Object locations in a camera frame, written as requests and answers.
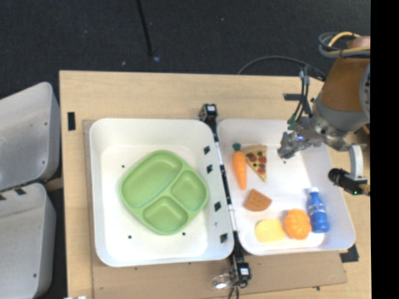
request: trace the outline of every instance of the white plastic container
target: white plastic container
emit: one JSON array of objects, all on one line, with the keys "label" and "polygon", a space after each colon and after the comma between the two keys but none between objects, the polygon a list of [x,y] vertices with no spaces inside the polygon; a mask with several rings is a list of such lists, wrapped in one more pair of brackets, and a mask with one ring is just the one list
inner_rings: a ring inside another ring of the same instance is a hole
[{"label": "white plastic container", "polygon": [[[211,129],[197,120],[106,118],[90,128],[95,249],[114,267],[226,258],[234,246]],[[156,150],[183,158],[205,180],[209,200],[181,232],[160,235],[125,207],[118,185],[135,163]]]},{"label": "white plastic container", "polygon": [[[328,179],[333,168],[326,145],[299,151],[290,159],[281,159],[277,149],[287,124],[284,120],[223,120],[218,125],[220,148],[223,154],[229,191],[236,218],[241,245],[253,255],[275,255],[321,250],[344,250],[355,242],[355,229],[344,196],[339,187]],[[233,143],[266,145],[266,182],[249,167],[247,189],[239,186],[231,164]],[[263,219],[284,218],[288,210],[298,208],[306,211],[309,189],[318,187],[325,204],[330,230],[323,234],[311,232],[304,240],[285,239],[260,242],[256,239],[255,225]],[[243,207],[251,189],[256,189],[272,199],[272,204],[262,212],[252,212]]]},{"label": "white plastic container", "polygon": [[59,165],[60,109],[51,84],[0,100],[0,298],[50,287],[56,214],[45,187]]}]

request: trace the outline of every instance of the robotic arm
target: robotic arm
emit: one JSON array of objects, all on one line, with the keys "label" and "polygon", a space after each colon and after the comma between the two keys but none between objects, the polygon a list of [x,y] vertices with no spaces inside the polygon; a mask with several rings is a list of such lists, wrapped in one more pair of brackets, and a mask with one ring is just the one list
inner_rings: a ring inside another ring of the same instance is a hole
[{"label": "robotic arm", "polygon": [[[334,47],[342,40],[349,40],[346,48]],[[319,37],[319,43],[323,55],[337,59],[312,112],[289,121],[292,132],[284,132],[277,151],[281,158],[291,158],[299,150],[322,143],[337,151],[349,151],[351,173],[333,169],[329,178],[352,194],[369,194],[367,179],[361,174],[361,148],[365,145],[348,144],[344,138],[370,122],[370,37],[351,32],[326,33]],[[301,78],[307,84],[306,74]]]}]

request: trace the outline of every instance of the blue bottle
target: blue bottle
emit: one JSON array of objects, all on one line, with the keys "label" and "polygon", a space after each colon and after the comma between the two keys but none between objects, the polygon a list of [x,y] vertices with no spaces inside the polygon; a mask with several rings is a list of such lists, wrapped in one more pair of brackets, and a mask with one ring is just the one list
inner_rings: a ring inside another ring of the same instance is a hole
[{"label": "blue bottle", "polygon": [[308,212],[312,232],[328,232],[330,225],[327,220],[324,203],[319,198],[319,189],[317,187],[312,187],[309,196]]}]

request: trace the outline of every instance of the wooden table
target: wooden table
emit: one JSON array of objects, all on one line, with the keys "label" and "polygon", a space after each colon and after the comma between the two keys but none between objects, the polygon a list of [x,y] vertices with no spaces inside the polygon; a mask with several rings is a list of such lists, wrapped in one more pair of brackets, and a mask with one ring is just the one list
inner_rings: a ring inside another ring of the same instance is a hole
[{"label": "wooden table", "polygon": [[[84,121],[100,118],[195,118],[215,103],[218,120],[286,120],[297,102],[299,77],[60,71],[62,167],[64,179],[67,294],[87,298],[226,298],[211,278],[229,268],[227,260],[113,268],[96,256],[86,181]],[[309,98],[322,83],[311,79]],[[363,143],[361,132],[348,141]],[[350,170],[347,153],[329,149],[335,167]],[[370,150],[364,175],[370,178]],[[344,193],[356,230],[358,262],[342,264],[338,251],[252,256],[253,278],[240,296],[259,298],[371,298],[370,198]]]}]

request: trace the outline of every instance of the orange carrot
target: orange carrot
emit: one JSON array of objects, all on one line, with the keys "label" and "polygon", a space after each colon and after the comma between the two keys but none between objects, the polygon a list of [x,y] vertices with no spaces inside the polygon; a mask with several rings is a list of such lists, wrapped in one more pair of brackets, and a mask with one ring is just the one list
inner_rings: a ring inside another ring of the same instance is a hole
[{"label": "orange carrot", "polygon": [[238,183],[241,189],[247,188],[247,163],[245,154],[240,151],[241,145],[234,143],[233,148],[235,150],[233,154],[233,168],[236,173]]}]

